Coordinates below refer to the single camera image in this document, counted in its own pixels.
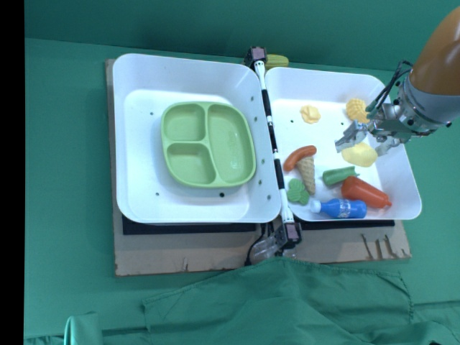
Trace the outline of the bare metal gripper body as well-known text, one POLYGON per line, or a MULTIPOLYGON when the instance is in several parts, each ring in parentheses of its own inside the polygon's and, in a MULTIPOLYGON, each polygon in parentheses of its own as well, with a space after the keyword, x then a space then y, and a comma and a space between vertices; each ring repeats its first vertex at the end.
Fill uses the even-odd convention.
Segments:
POLYGON ((428 136, 438 129, 435 121, 401 99, 390 103, 373 101, 366 111, 368 130, 378 142, 397 139, 400 143, 406 143, 413 137, 428 136))

